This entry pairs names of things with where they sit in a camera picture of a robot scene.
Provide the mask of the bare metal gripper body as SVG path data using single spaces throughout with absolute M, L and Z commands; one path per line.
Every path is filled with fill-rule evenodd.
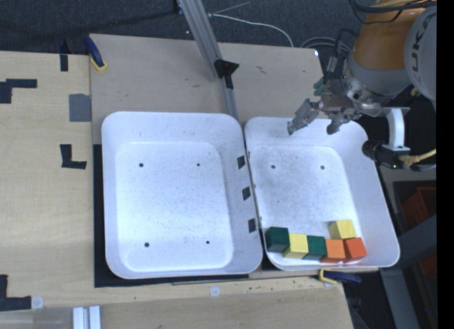
M 321 110 L 331 115 L 359 118 L 376 117 L 385 105 L 385 97 L 365 88 L 356 78 L 325 79 L 318 81 Z

